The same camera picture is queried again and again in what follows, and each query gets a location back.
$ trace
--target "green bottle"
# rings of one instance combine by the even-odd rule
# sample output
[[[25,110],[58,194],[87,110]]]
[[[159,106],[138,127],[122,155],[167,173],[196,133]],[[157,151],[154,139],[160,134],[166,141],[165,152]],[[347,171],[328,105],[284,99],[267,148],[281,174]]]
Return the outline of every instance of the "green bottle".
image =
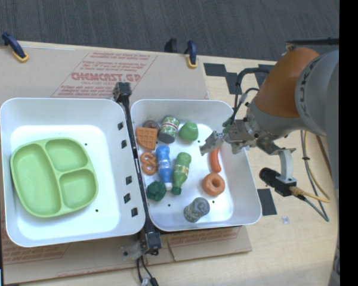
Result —
[[[187,180],[189,175],[189,167],[191,163],[191,155],[187,153],[179,153],[174,166],[174,186],[171,192],[174,195],[180,195],[181,185]]]

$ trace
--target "sausage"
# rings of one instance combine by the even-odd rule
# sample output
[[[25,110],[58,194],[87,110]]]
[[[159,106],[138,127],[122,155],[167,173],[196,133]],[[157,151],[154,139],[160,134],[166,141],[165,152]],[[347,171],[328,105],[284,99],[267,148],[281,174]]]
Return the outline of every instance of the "sausage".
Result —
[[[219,150],[220,147],[216,148],[215,150],[211,151],[209,153],[209,162],[211,164],[211,168],[215,173],[220,173],[221,172],[221,166],[219,163]]]

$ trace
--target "green plate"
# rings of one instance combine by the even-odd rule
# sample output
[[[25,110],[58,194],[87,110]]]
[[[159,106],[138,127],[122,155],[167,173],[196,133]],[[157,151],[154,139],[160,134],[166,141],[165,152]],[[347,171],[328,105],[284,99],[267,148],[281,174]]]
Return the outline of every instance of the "green plate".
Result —
[[[23,207],[37,217],[55,217],[89,205],[98,182],[85,148],[74,139],[31,142],[13,152],[11,173]]]

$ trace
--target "table surface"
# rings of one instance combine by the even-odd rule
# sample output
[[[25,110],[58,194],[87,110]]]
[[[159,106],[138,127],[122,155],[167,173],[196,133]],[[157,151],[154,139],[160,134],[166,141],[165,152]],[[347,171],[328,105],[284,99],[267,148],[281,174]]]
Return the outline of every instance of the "table surface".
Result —
[[[209,98],[233,106],[234,95],[229,93],[226,79],[207,76],[203,63],[224,64],[228,72],[239,73],[247,67],[275,62],[198,56],[198,67],[203,68]],[[254,74],[247,74],[243,79],[243,89],[252,86],[257,87],[256,78]],[[247,101],[253,99],[253,96],[254,92],[250,92]],[[237,118],[242,118],[244,114],[245,109],[241,108]],[[246,226],[252,251],[149,266],[149,271],[159,285],[327,285],[338,233],[336,191],[318,138],[311,133],[307,137],[310,168],[331,199],[330,203],[323,203],[329,222],[307,203],[293,196],[282,197],[270,188],[277,214],[262,216],[257,223]],[[294,177],[298,181],[298,187],[312,193],[302,159],[300,132],[292,132],[286,139],[276,141],[276,144],[296,148],[292,154]],[[268,188],[259,178],[259,172],[264,167],[280,170],[279,157],[268,156],[258,148],[251,148],[247,153],[257,188]],[[318,206],[314,199],[309,200]],[[67,284],[105,286],[140,285],[140,282],[137,269],[130,268],[21,285]]]

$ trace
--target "waffle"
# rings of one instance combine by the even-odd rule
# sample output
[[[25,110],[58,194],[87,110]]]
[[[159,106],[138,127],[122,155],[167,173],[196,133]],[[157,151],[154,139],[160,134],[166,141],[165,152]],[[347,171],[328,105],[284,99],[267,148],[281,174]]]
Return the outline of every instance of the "waffle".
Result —
[[[147,150],[155,150],[156,137],[158,130],[156,128],[137,127],[135,130],[137,136],[137,143],[140,147]]]

